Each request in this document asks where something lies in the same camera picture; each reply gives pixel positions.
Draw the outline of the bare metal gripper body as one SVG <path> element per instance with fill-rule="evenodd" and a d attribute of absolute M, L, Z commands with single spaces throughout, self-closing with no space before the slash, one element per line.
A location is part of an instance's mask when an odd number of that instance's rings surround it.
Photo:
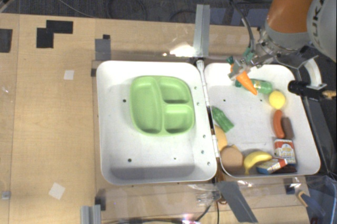
<path fill-rule="evenodd" d="M 270 64 L 279 51 L 280 47 L 274 42 L 262 41 L 256 43 L 255 41 L 250 41 L 249 52 L 246 56 L 247 66 L 249 68 L 259 68 L 262 65 Z"/>

